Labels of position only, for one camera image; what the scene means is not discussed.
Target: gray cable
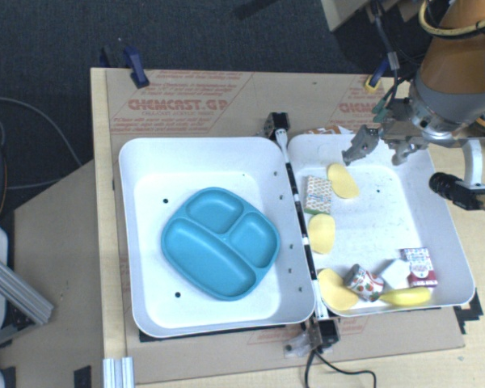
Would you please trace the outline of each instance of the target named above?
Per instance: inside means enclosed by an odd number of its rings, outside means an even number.
[[[24,185],[11,185],[7,187],[8,190],[23,190],[25,188],[38,188],[38,187],[45,187],[47,185],[52,185],[60,181],[61,178],[51,179],[50,181],[42,181],[40,183],[32,183],[32,184],[24,184]]]
[[[12,103],[12,104],[15,104],[15,105],[19,105],[21,107],[24,107],[26,109],[29,109],[29,110],[37,113],[38,115],[40,115],[44,119],[46,119],[54,127],[54,129],[56,130],[56,132],[60,135],[61,139],[65,143],[65,145],[68,148],[69,152],[72,154],[72,157],[74,158],[75,162],[80,167],[82,166],[81,160],[79,159],[79,157],[75,153],[74,148],[72,148],[72,145],[69,143],[68,139],[66,139],[65,134],[60,130],[60,128],[57,126],[57,124],[49,116],[47,116],[45,113],[43,113],[42,111],[40,111],[40,109],[38,109],[36,107],[33,107],[32,105],[29,105],[28,103],[25,103],[25,102],[22,102],[22,101],[19,101],[19,100],[16,100],[16,99],[11,99],[11,98],[6,98],[6,97],[3,97],[3,96],[0,96],[0,102]]]
[[[0,121],[0,133],[2,134],[2,142],[0,142],[0,148],[6,144],[6,129],[3,127],[3,123]]]

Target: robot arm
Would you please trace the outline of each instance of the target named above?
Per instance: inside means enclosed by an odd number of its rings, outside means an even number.
[[[479,139],[454,135],[485,113],[485,0],[452,0],[435,26],[426,20],[431,1],[420,8],[419,21],[433,39],[408,98],[392,99],[387,108],[379,104],[373,112],[380,128],[361,127],[343,159],[349,165],[363,158],[380,139],[395,150],[394,165],[429,143],[460,147],[466,158],[464,179],[438,173],[429,186],[464,209],[485,209]]]

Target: blue divided plate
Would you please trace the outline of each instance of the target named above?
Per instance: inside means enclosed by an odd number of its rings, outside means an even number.
[[[223,188],[191,196],[163,228],[162,251],[198,288],[221,300],[248,295],[275,262],[276,227],[255,207]]]

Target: black clamp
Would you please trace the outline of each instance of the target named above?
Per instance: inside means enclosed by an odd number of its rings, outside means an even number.
[[[149,86],[150,82],[142,67],[141,56],[138,49],[133,46],[126,46],[122,52],[126,65],[133,71],[131,73],[131,79],[135,83],[135,86],[140,89],[142,87]],[[109,46],[101,48],[99,63],[104,68],[121,68],[123,67],[117,59],[115,53]]]
[[[287,112],[271,112],[264,124],[264,136],[275,141],[275,131],[283,129],[288,132],[291,125]]]
[[[461,306],[454,307],[454,313],[460,326],[460,331],[463,335],[466,334],[466,321],[479,320],[483,316],[482,305],[479,302],[478,292],[474,292],[474,296],[470,299],[469,309],[463,309]]]
[[[140,89],[141,87],[149,86],[149,79],[144,73],[141,56],[138,50],[133,46],[126,46],[124,48],[124,59],[133,71],[131,73],[131,79],[135,82],[137,88]]]

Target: white bracket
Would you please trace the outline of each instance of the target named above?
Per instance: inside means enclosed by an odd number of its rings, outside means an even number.
[[[480,185],[483,173],[482,146],[479,140],[471,139],[462,145],[463,156],[466,163],[466,173],[463,182],[466,185]]]
[[[31,326],[26,326],[22,330],[17,329],[14,324],[2,328],[0,344],[24,333],[32,326],[41,326],[49,322],[53,305],[1,261],[0,294],[32,321]]]
[[[133,358],[106,358],[103,360],[103,388],[134,388]]]

